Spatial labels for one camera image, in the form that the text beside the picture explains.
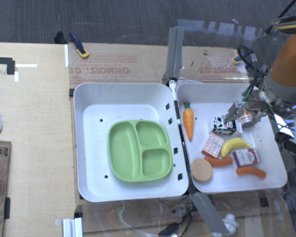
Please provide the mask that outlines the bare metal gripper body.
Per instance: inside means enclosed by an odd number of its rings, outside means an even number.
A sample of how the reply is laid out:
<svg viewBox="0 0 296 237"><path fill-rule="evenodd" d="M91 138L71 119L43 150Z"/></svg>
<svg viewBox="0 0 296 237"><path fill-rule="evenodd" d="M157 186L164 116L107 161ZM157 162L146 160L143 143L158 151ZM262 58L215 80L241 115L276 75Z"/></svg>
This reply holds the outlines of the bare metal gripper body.
<svg viewBox="0 0 296 237"><path fill-rule="evenodd" d="M287 102L272 91L253 90L245 106L248 111L272 112L277 115L296 115L296 103Z"/></svg>

